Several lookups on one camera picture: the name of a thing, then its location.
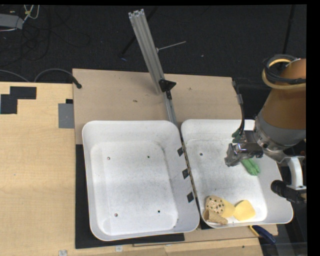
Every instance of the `white plastic tray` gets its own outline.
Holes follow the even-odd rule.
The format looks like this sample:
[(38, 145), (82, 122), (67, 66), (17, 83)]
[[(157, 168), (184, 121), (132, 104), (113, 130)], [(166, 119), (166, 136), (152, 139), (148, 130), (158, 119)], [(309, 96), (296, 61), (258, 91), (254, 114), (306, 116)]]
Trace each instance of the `white plastic tray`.
[[(227, 225), (206, 222), (212, 228), (248, 225), (285, 224), (292, 220), (293, 209), (285, 198), (271, 191), (274, 180), (282, 180), (274, 160), (264, 155), (254, 158), (261, 173), (250, 175), (242, 164), (228, 167), (224, 158), (231, 134), (240, 126), (240, 120), (187, 120), (182, 123), (181, 133), (191, 168), (199, 207), (205, 211), (206, 198), (221, 197), (232, 204), (249, 200), (255, 209), (254, 218), (238, 221), (228, 218)], [(245, 121), (245, 130), (253, 130), (254, 121)]]
[(100, 240), (193, 231), (196, 200), (178, 128), (168, 121), (91, 121), (82, 130), (89, 221)]

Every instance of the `wooden table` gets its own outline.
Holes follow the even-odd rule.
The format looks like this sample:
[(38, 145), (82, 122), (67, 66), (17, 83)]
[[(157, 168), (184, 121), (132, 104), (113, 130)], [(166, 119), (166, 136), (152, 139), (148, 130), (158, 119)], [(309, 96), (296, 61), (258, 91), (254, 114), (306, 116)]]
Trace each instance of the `wooden table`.
[[(129, 77), (133, 77), (131, 80), (137, 83), (139, 79), (141, 81), (150, 79), (149, 74), (145, 73), (130, 72), (128, 74), (83, 69), (76, 69), (73, 72), (83, 85), (82, 92), (88, 92), (88, 87), (92, 83), (98, 88), (97, 80), (103, 82), (106, 77), (123, 79), (126, 81), (124, 84), (128, 79), (130, 80)], [(167, 79), (172, 81), (178, 79), (181, 85), (176, 86), (175, 91), (172, 90), (179, 122), (187, 119), (188, 114), (190, 118), (197, 116), (210, 118), (210, 115), (220, 118), (223, 113), (219, 113), (219, 102), (227, 103), (228, 108), (232, 109), (233, 116), (223, 115), (225, 119), (239, 118), (240, 110), (230, 78), (167, 75)], [(18, 99), (17, 114), (0, 114), (0, 255), (57, 256), (59, 251), (63, 252), (62, 250), (66, 250), (68, 256), (179, 256), (213, 253), (215, 255), (263, 255), (258, 238), (245, 226), (196, 229), (185, 234), (184, 242), (169, 245), (127, 244), (120, 247), (75, 249), (75, 144), (76, 140), (81, 143), (79, 136), (76, 138), (75, 130), (80, 129), (81, 125), (76, 125), (75, 129), (59, 128), (58, 104), (63, 104), (66, 99), (73, 99), (74, 96), (76, 96), (75, 100), (79, 100), (81, 96), (73, 93), (77, 88), (72, 84), (25, 82), (0, 82), (0, 95), (9, 94), (10, 86), (36, 87), (36, 99)], [(204, 89), (206, 87), (212, 90), (210, 93), (213, 94), (211, 97), (213, 101), (208, 102), (208, 94)], [(201, 108), (206, 108), (205, 104), (214, 102), (215, 111), (196, 111), (197, 97), (192, 97), (193, 100), (190, 98), (186, 102), (187, 94), (190, 93), (194, 93), (197, 97), (205, 94), (204, 98), (207, 102), (202, 101)], [(142, 104), (144, 97), (131, 99), (131, 94), (130, 97), (123, 96), (122, 99), (137, 100), (138, 102), (130, 103)], [(76, 124), (86, 122), (88, 119), (83, 113), (80, 115), (82, 119), (77, 114), (79, 113), (77, 109), (81, 108), (88, 110), (88, 105), (77, 105), (75, 102)], [(276, 225), (267, 225), (265, 228), (274, 235), (278, 233)]]

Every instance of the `black bracket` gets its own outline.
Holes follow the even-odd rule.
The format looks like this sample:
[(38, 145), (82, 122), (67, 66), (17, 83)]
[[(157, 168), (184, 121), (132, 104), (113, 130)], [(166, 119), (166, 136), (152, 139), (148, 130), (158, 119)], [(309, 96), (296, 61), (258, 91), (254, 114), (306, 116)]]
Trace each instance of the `black bracket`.
[(172, 96), (171, 96), (170, 90), (171, 90), (176, 84), (177, 84), (176, 82), (168, 81), (168, 80), (165, 80), (165, 79), (160, 79), (160, 80), (159, 80), (159, 85), (160, 85), (161, 91), (162, 91), (163, 93), (166, 92), (166, 97), (167, 97), (169, 100), (172, 100)]

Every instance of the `yellow toy cheese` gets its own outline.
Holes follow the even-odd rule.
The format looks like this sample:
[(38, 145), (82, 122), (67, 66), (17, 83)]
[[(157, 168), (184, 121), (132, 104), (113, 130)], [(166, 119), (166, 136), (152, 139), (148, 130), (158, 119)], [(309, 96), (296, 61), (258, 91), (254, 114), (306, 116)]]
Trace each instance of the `yellow toy cheese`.
[(229, 218), (235, 214), (236, 208), (232, 203), (222, 199), (222, 205), (224, 206), (224, 209), (220, 215), (221, 217)]
[(233, 216), (238, 221), (246, 221), (256, 216), (256, 211), (248, 200), (242, 200), (235, 206)]

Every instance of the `black clamp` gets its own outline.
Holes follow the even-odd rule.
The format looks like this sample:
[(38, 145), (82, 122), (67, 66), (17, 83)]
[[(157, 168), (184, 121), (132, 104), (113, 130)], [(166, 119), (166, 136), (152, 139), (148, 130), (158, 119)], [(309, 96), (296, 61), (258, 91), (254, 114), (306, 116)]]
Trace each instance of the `black clamp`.
[(172, 100), (172, 96), (171, 96), (170, 90), (171, 90), (176, 84), (177, 84), (176, 82), (168, 81), (168, 80), (165, 80), (165, 79), (160, 79), (160, 80), (159, 80), (159, 85), (160, 85), (161, 91), (162, 91), (163, 93), (166, 92), (166, 97), (167, 97), (169, 100)]

